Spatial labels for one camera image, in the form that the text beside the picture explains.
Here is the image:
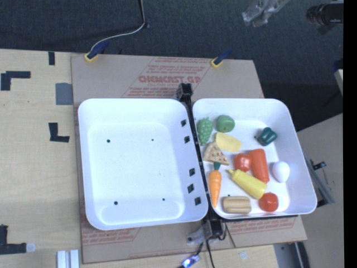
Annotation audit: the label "white plastic tray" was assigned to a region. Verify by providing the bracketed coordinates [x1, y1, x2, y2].
[191, 98, 318, 221]
[77, 98, 210, 231]

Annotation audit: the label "green apple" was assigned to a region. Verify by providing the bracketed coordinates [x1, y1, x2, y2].
[216, 114, 235, 133]

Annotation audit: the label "dark green bell pepper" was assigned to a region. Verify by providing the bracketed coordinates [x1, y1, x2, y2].
[256, 127, 278, 147]

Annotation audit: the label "green grapes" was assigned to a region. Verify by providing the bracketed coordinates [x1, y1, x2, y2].
[196, 117, 214, 146]

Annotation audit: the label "yellow taco shell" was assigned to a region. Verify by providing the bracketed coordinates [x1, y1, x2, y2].
[215, 132, 243, 153]

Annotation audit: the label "thin black rod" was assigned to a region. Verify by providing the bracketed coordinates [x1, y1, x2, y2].
[184, 98, 216, 223]

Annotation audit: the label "pizza slice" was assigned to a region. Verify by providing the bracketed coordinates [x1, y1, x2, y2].
[202, 141, 230, 166]

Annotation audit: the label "red bell pepper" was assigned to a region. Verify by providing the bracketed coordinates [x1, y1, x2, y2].
[233, 152, 253, 173]

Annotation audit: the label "brown cardboard board red print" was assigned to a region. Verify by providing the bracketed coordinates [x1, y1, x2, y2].
[70, 54, 308, 264]

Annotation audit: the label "white egg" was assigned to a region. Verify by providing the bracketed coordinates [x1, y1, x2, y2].
[272, 161, 291, 184]

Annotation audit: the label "yellow mustard bottle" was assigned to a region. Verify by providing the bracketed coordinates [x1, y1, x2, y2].
[228, 169, 268, 200]

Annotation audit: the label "orange carrot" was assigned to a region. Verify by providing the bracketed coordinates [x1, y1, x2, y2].
[208, 162, 223, 209]

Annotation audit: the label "red tomato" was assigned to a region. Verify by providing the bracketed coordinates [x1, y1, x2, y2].
[258, 192, 279, 213]

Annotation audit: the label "tan hot dog bun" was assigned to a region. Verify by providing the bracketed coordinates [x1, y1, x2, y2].
[221, 195, 252, 215]

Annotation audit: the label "black cylinder on white bracket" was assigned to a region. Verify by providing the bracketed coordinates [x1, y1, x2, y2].
[306, 0, 344, 27]

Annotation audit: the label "black block with thin wires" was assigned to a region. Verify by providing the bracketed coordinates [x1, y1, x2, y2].
[201, 218, 227, 240]
[176, 83, 194, 103]

